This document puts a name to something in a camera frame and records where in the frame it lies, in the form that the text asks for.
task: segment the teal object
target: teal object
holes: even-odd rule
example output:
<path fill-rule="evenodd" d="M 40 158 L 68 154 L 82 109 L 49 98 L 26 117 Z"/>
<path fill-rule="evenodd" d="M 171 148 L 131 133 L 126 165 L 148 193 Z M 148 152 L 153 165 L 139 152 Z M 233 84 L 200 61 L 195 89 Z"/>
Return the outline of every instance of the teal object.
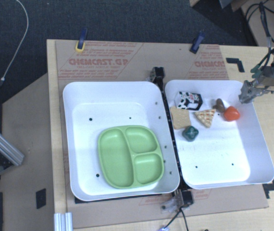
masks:
<path fill-rule="evenodd" d="M 100 165 L 106 181 L 119 189 L 150 185 L 164 173 L 155 134 L 144 126 L 119 126 L 99 135 Z"/>
<path fill-rule="evenodd" d="M 195 138 L 198 136 L 198 134 L 199 134 L 199 131 L 193 126 L 188 126 L 182 133 L 183 137 L 187 141 L 194 141 Z"/>

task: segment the bread slice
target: bread slice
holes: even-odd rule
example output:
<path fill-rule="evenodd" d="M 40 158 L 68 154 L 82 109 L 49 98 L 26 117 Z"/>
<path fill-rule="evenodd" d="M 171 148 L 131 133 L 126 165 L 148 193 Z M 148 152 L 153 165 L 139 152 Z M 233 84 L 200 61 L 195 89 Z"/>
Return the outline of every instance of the bread slice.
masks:
<path fill-rule="evenodd" d="M 191 126 L 189 111 L 186 109 L 178 109 L 175 106 L 170 108 L 172 123 L 175 129 L 186 128 Z"/>
<path fill-rule="evenodd" d="M 196 111 L 195 115 L 197 119 L 204 126 L 206 126 L 207 128 L 210 128 L 212 125 L 215 112 L 216 112 L 216 109 L 209 109 L 209 110 L 203 110 L 203 111 Z"/>

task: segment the wooden table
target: wooden table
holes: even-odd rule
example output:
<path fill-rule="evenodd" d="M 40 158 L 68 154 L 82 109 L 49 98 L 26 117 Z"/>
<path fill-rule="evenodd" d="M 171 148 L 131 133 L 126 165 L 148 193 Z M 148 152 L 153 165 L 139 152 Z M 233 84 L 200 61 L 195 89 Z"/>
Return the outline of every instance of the wooden table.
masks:
<path fill-rule="evenodd" d="M 62 133 L 60 122 L 60 100 L 57 77 L 56 40 L 47 40 L 48 51 L 48 79 L 50 95 L 50 128 L 51 128 L 51 150 L 53 168 L 54 188 L 54 210 L 55 213 L 67 212 L 66 192 L 64 181 L 64 166 L 62 153 Z M 265 47 L 241 47 L 241 46 L 220 46 L 224 59 L 226 57 L 239 58 L 245 68 L 245 73 L 240 73 L 235 64 L 227 64 L 226 69 L 231 80 L 251 80 L 251 68 L 257 64 L 267 53 Z M 261 128 L 268 148 L 274 162 L 274 95 L 267 94 L 256 98 L 254 106 L 258 115 Z M 268 200 L 269 208 L 232 213 L 221 213 L 187 218 L 189 230 L 209 231 L 221 230 L 274 230 L 274 192 L 270 192 Z M 147 222 L 135 222 L 110 226 L 75 229 L 79 231 L 126 231 L 126 230 L 159 230 L 168 223 L 166 220 L 153 220 Z M 170 226 L 171 230 L 184 230 L 183 218 L 177 218 Z"/>

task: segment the white cable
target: white cable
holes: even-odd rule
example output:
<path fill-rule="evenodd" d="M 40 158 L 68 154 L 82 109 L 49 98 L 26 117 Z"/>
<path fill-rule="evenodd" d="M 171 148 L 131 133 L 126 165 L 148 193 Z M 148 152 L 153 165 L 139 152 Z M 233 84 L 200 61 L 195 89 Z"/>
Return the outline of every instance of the white cable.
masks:
<path fill-rule="evenodd" d="M 26 31 L 25 31 L 25 33 L 24 33 L 24 36 L 23 36 L 21 42 L 19 43 L 19 45 L 18 45 L 18 47 L 17 47 L 17 49 L 16 49 L 16 51 L 15 51 L 15 53 L 14 53 L 14 56 L 13 56 L 12 60 L 10 61 L 9 65 L 8 65 L 8 67 L 7 67 L 7 69 L 6 69 L 6 71 L 4 72 L 4 75 L 3 75 L 3 76 L 1 77 L 1 79 L 0 79 L 0 86 L 1 86 L 1 85 L 3 84 L 3 82 L 5 81 L 5 77 L 6 77 L 6 75 L 7 75 L 7 72 L 8 72 L 8 70 L 9 70 L 9 68 L 11 67 L 11 64 L 13 63 L 13 61 L 14 61 L 14 59 L 15 59 L 15 57 L 16 57 L 16 55 L 17 55 L 17 53 L 18 53 L 18 51 L 19 51 L 19 49 L 20 49 L 20 47 L 21 47 L 21 45 L 22 45 L 22 43 L 23 43 L 23 41 L 24 41 L 24 39 L 25 39 L 25 37 L 26 37 L 26 34 L 27 34 L 27 32 L 28 32 L 28 27 L 29 27 L 28 13 L 27 13 L 27 11 L 26 11 L 24 5 L 23 5 L 19 0 L 15 0 L 15 1 L 17 1 L 17 2 L 22 6 L 22 8 L 23 8 L 23 10 L 24 10 L 24 12 L 25 12 L 25 14 L 26 14 L 27 27 L 26 27 Z"/>

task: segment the blue clamp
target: blue clamp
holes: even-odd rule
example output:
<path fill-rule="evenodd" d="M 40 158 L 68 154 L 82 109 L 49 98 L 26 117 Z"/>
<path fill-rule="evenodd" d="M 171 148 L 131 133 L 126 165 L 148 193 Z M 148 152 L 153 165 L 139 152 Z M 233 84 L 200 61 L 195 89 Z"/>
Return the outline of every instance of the blue clamp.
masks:
<path fill-rule="evenodd" d="M 201 42 L 204 40 L 204 32 L 203 31 L 200 31 L 197 38 L 195 38 L 193 40 L 193 45 L 190 47 L 190 52 L 196 54 L 198 49 L 199 49 L 199 45 L 201 44 Z"/>
<path fill-rule="evenodd" d="M 82 53 L 85 49 L 85 44 L 86 44 L 85 40 L 86 40 L 86 37 L 87 37 L 87 33 L 88 33 L 88 29 L 84 28 L 81 32 L 79 41 L 76 43 L 75 50 L 78 53 Z"/>

